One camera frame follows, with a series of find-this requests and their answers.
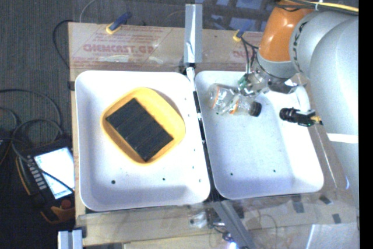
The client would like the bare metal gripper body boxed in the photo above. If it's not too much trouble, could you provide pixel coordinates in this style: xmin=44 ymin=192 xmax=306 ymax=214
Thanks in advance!
xmin=246 ymin=65 xmax=271 ymax=96

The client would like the clear plastic bottle black cap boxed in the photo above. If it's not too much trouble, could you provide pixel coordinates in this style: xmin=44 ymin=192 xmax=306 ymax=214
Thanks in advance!
xmin=207 ymin=83 xmax=262 ymax=118

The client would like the white plastic tray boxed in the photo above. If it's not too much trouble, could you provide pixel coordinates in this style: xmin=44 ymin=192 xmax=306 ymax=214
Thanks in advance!
xmin=74 ymin=69 xmax=211 ymax=212
xmin=193 ymin=70 xmax=325 ymax=201

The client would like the yellow bowl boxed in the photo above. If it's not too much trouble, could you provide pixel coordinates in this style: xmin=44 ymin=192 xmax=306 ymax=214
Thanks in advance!
xmin=100 ymin=86 xmax=187 ymax=166

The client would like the black flat rectangular box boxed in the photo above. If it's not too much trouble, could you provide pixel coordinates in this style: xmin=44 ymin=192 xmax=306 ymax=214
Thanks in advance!
xmin=105 ymin=97 xmax=175 ymax=163

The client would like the brown cardboard board red print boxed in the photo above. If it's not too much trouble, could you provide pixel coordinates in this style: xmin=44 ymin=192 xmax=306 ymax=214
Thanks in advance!
xmin=67 ymin=22 xmax=360 ymax=246

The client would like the black cylinder on white bracket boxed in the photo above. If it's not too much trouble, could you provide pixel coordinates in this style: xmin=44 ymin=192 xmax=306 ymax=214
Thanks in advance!
xmin=279 ymin=79 xmax=318 ymax=128

